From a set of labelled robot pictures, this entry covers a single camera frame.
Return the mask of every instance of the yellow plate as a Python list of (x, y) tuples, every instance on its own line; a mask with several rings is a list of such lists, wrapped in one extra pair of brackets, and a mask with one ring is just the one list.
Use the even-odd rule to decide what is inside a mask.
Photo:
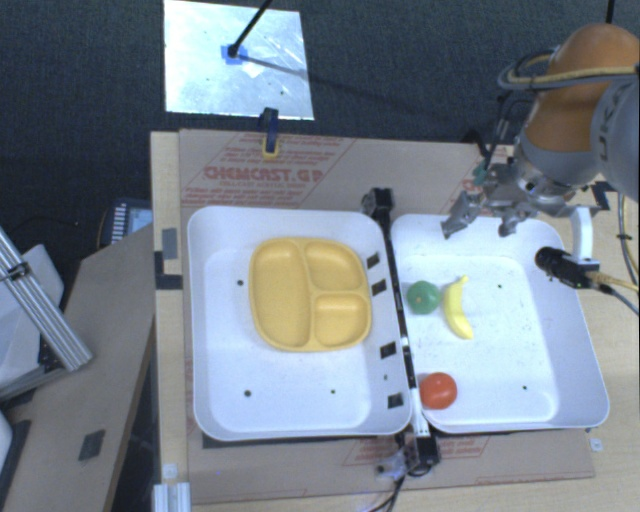
[(371, 328), (362, 263), (344, 244), (274, 238), (251, 257), (249, 297), (256, 329), (272, 346), (311, 352), (351, 347)]

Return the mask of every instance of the toy fruit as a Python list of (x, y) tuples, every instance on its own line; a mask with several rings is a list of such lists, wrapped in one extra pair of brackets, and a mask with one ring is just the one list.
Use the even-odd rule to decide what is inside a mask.
[(420, 381), (420, 401), (428, 409), (446, 409), (457, 397), (456, 381), (447, 373), (431, 373)]
[(438, 307), (442, 294), (435, 284), (418, 281), (409, 287), (406, 297), (411, 311), (417, 315), (427, 315)]
[(462, 276), (455, 283), (447, 286), (442, 299), (442, 308), (449, 327), (456, 335), (465, 340), (473, 338), (471, 324), (462, 311), (462, 286), (468, 280), (467, 276)]

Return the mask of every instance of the toy tomato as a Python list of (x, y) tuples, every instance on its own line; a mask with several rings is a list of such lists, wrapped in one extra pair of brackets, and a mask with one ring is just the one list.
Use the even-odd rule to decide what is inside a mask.
[(447, 373), (432, 373), (420, 381), (420, 400), (428, 409), (446, 409), (457, 396), (456, 381)]

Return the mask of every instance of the metal plate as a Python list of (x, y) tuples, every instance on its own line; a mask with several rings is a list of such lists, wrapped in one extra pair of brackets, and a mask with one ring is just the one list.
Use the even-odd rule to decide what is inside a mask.
[(165, 87), (169, 112), (313, 120), (298, 12), (269, 9), (243, 42), (257, 12), (248, 7), (165, 0)]

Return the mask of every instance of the banana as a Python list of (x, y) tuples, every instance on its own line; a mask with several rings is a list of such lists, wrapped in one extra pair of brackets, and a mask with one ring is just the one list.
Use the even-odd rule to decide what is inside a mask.
[(471, 324), (462, 311), (462, 286), (468, 280), (467, 276), (462, 276), (455, 283), (451, 283), (444, 290), (442, 297), (442, 308), (449, 327), (456, 335), (465, 340), (473, 338)]

